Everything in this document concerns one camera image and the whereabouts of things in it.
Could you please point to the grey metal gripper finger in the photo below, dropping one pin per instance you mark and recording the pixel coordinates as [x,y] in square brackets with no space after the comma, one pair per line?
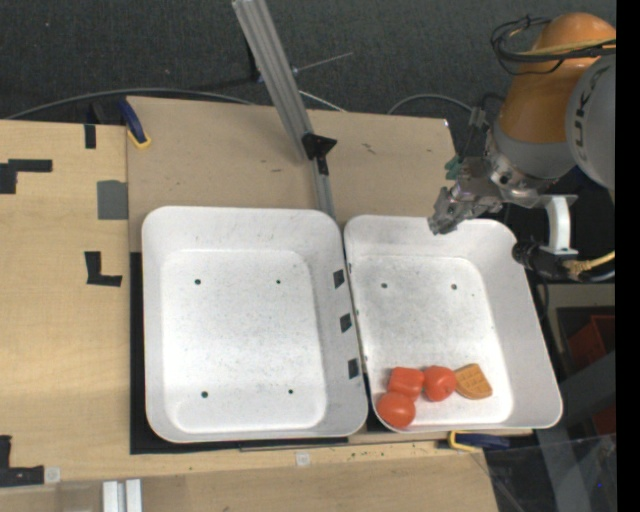
[439,212]
[456,216]

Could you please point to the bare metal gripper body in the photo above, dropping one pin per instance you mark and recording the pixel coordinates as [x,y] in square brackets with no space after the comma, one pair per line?
[482,187]

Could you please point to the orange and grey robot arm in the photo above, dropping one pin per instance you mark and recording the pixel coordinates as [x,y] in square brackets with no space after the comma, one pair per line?
[545,100]

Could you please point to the white plastic tray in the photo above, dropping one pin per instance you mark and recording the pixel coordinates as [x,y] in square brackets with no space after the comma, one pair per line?
[430,325]
[240,325]

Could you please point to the orange toy waffle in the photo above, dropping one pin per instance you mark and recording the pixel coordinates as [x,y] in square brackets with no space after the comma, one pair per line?
[474,382]

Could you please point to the red toy apple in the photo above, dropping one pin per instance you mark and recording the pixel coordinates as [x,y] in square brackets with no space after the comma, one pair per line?
[439,384]

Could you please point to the red toy pepper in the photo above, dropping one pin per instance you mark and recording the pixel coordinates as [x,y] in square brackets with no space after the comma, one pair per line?
[405,381]

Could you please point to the red toy tomato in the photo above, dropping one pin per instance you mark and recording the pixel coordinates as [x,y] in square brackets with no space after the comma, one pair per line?
[396,410]

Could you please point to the black cylinder on white bracket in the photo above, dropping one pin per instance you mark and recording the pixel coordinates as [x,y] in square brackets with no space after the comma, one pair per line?
[557,225]

